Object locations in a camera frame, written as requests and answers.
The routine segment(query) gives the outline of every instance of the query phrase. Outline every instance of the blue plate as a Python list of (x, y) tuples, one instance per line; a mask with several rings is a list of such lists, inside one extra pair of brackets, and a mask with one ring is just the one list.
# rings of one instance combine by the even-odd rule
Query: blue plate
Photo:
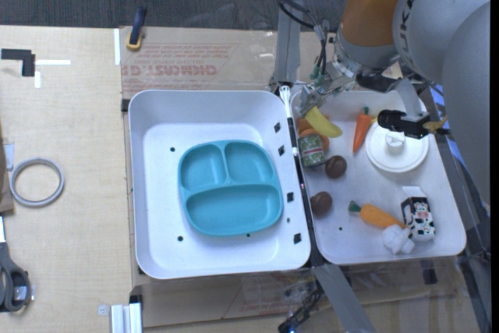
[(208, 236), (236, 236), (272, 226), (283, 209), (267, 152), (247, 140), (191, 147), (179, 162), (179, 192), (189, 223)]

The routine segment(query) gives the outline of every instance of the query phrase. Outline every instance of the wooden table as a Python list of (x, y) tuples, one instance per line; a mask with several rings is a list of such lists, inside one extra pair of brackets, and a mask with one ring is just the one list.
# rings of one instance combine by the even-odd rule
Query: wooden table
[[(34, 300), (21, 313), (0, 313), (0, 331), (108, 332), (108, 308), (128, 304), (132, 290), (121, 70), (115, 61), (114, 32), (3, 26), (0, 37), (0, 48), (30, 49), (37, 60), (70, 61), (37, 66), (42, 81), (36, 88), (33, 77), (21, 76), (20, 62), (0, 60), (0, 122), (4, 143), (15, 145), (14, 165), (45, 157), (56, 161), (65, 175), (65, 189), (53, 204), (16, 204), (5, 215), (11, 257), (29, 272)], [(23, 172), (17, 187), (26, 198), (40, 199), (54, 190), (56, 181), (48, 168), (33, 167)], [(452, 283), (444, 295), (429, 287), (387, 301), (390, 296), (373, 298), (366, 289), (359, 298), (380, 331), (401, 331), (414, 321), (429, 331), (478, 331), (462, 276), (452, 267), (450, 273)], [(148, 331), (276, 332), (284, 318)], [(319, 312), (312, 325), (316, 330), (311, 331), (343, 331), (331, 308)]]

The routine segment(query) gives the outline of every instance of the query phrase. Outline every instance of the brown ball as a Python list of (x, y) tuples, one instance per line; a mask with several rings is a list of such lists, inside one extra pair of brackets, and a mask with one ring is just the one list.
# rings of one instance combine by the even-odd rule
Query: brown ball
[(334, 155), (326, 161), (326, 175), (332, 179), (339, 178), (346, 171), (346, 160), (341, 155)]
[(312, 212), (317, 216), (326, 214), (332, 204), (333, 199), (328, 192), (319, 192), (310, 198), (310, 207), (312, 208)]

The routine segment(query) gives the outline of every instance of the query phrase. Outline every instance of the toy carrot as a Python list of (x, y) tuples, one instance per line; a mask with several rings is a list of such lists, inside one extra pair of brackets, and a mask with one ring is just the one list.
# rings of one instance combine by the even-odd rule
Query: toy carrot
[(407, 228), (396, 217), (381, 210), (373, 204), (364, 204), (359, 206), (355, 201), (350, 201), (349, 211), (357, 213), (361, 219), (371, 225), (376, 225), (379, 228), (387, 228), (388, 226), (398, 225), (402, 229)]
[(373, 118), (367, 114), (368, 112), (368, 107), (364, 107), (363, 112), (357, 115), (356, 131), (353, 135), (354, 153), (357, 152), (364, 139), (366, 139), (367, 131), (369, 130), (371, 122), (373, 121)]

